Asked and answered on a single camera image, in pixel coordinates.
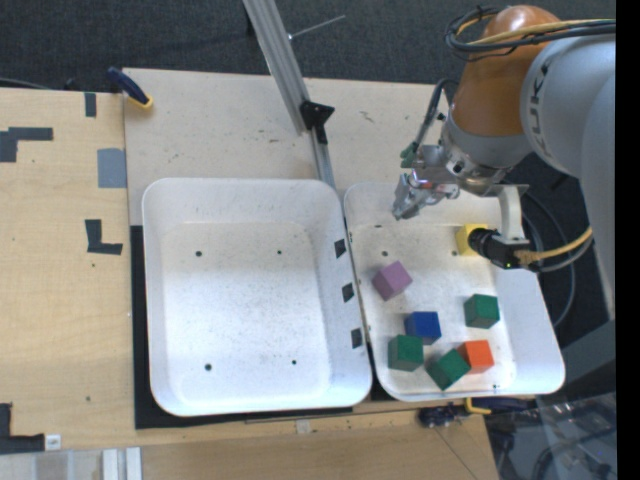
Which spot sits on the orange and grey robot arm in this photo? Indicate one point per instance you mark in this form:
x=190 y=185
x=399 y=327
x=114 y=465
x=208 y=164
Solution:
x=565 y=98

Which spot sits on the white plastic tray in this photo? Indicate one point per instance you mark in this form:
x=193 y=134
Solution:
x=245 y=298
x=440 y=278

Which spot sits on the purple cube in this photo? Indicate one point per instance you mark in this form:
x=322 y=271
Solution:
x=391 y=280

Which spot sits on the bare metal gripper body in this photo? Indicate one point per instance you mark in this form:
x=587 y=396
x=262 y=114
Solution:
x=440 y=168

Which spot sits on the yellow cube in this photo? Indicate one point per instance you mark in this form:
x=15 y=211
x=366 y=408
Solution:
x=465 y=240

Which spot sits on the green cube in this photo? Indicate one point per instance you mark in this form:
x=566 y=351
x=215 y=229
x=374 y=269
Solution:
x=405 y=353
x=447 y=369
x=481 y=311

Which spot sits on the black cylinder on white bracket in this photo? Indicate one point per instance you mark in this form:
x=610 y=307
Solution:
x=500 y=250

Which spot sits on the pale wood board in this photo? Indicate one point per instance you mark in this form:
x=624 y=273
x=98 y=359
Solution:
x=220 y=128

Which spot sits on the blue cube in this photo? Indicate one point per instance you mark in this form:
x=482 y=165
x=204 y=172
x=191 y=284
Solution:
x=422 y=325

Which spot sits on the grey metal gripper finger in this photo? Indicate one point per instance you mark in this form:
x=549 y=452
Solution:
x=415 y=203
x=400 y=198

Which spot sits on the orange cube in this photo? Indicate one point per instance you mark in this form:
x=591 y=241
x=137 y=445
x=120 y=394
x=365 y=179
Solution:
x=477 y=355

